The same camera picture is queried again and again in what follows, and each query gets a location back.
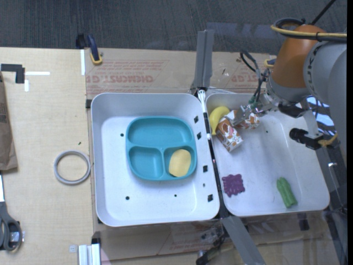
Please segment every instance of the purple grapes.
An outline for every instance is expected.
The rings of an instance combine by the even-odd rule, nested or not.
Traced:
[[[245,192],[241,174],[230,174],[222,177],[224,192],[231,197],[232,194],[237,195],[240,192]]]

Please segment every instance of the blue divided plate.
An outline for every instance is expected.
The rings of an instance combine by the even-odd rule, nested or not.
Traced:
[[[178,149],[191,154],[190,168],[182,177],[168,172],[170,158]],[[150,181],[186,178],[196,168],[194,133],[185,121],[172,116],[145,116],[133,120],[126,130],[126,154],[131,171]]]

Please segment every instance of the banana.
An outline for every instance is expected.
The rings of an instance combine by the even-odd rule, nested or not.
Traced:
[[[210,121],[212,135],[216,135],[216,128],[218,123],[220,122],[220,119],[224,115],[227,115],[229,112],[230,110],[226,106],[218,106],[211,112],[208,119]]]

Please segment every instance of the green toy vegetable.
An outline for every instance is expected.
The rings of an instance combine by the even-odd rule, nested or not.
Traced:
[[[289,208],[292,205],[298,204],[297,199],[292,193],[291,185],[285,178],[281,177],[277,180],[277,189],[279,190],[282,196],[282,199],[286,205],[286,208]]]

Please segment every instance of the paper bag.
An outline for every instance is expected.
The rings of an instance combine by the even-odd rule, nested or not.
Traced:
[[[7,113],[4,78],[0,72],[0,170],[17,167],[17,157]]]

